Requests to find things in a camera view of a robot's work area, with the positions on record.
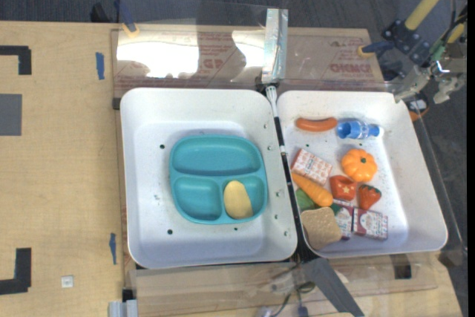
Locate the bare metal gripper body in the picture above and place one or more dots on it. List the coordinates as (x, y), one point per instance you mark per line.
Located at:
(453, 61)

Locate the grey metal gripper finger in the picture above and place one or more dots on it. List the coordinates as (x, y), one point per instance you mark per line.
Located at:
(412, 82)
(448, 87)

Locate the blue plastic bottle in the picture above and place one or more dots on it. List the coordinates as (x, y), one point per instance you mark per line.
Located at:
(357, 130)

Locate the brown cardboard board red print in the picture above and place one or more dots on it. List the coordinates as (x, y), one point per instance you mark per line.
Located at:
(334, 55)

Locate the white plastic tray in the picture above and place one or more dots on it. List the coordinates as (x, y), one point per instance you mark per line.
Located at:
(404, 174)
(148, 178)

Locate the orange pumpkin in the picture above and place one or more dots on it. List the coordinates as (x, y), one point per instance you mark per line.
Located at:
(359, 165)

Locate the orange sausage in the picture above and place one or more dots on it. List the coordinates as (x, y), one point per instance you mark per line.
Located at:
(316, 124)

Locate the red strawberry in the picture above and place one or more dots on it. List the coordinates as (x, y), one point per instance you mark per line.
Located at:
(368, 196)

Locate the red carton with yellow star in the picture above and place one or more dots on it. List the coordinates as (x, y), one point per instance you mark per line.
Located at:
(343, 188)

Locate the orange and white carton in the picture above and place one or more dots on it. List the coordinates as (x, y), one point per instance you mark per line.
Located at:
(311, 167)

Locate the orange carrot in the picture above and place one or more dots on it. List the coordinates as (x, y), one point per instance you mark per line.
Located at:
(313, 191)

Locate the red and white carton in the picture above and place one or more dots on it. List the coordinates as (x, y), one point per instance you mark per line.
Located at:
(370, 223)

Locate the white and purple carton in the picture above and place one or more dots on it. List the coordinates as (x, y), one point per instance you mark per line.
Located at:
(345, 221)

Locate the green toy vegetable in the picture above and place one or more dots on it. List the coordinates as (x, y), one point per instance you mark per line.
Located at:
(303, 201)

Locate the brown bread slice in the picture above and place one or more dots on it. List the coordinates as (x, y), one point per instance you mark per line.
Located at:
(320, 228)

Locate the yellow potato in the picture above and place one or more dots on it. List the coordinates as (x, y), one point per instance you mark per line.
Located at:
(237, 199)

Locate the blue divided plate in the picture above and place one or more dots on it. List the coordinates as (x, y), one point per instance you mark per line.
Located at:
(211, 159)

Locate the small white square block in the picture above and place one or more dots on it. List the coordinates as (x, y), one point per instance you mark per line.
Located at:
(67, 281)

